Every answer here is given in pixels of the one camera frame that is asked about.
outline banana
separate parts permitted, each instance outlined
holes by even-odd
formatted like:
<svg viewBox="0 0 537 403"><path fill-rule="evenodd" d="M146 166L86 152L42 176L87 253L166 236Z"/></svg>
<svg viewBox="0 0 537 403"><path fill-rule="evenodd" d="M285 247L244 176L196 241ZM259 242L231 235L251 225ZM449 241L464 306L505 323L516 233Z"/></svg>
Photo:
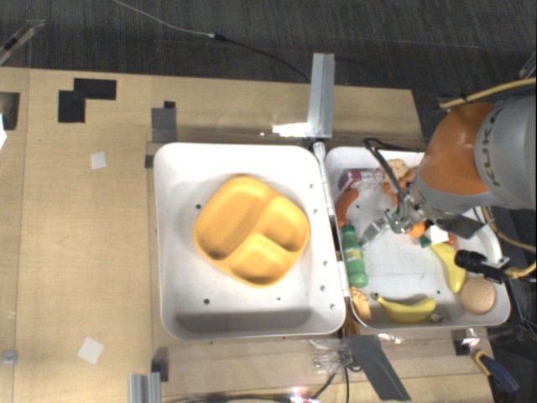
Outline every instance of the banana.
<svg viewBox="0 0 537 403"><path fill-rule="evenodd" d="M418 301L414 305L404 305L396 301L387 301L382 297L377 302L384 308L390 318L396 322L422 322L430 317L436 309L433 297Z"/></svg>
<svg viewBox="0 0 537 403"><path fill-rule="evenodd" d="M430 247L447 269L451 291L459 292L467 278L467 272L455 264L456 251L447 243L437 243Z"/></svg>

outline yellow divided plate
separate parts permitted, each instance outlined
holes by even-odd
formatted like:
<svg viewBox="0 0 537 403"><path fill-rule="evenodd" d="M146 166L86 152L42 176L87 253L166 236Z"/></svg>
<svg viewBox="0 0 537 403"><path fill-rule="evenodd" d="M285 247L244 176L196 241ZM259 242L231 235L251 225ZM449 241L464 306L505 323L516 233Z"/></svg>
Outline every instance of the yellow divided plate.
<svg viewBox="0 0 537 403"><path fill-rule="evenodd" d="M250 176L236 176L221 186L194 226L194 244L206 259L257 288L282 280L309 239L304 212Z"/></svg>

